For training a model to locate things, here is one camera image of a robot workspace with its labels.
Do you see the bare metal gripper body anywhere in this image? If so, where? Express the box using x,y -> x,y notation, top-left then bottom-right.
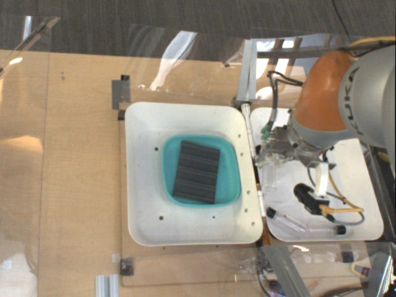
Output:
255,125 -> 310,168

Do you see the thin black and white rod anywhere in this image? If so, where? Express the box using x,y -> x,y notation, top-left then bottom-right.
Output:
240,103 -> 267,247

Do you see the teal plate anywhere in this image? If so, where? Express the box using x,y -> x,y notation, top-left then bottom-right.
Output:
161,134 -> 242,208

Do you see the white plastic tray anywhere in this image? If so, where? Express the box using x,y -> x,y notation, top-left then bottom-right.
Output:
124,101 -> 264,247
249,106 -> 385,243

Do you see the dark grey ribbed block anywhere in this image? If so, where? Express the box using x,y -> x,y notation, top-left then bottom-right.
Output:
171,140 -> 222,205

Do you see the black cylinder on white bracket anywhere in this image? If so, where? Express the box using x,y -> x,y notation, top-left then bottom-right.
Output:
293,161 -> 331,216

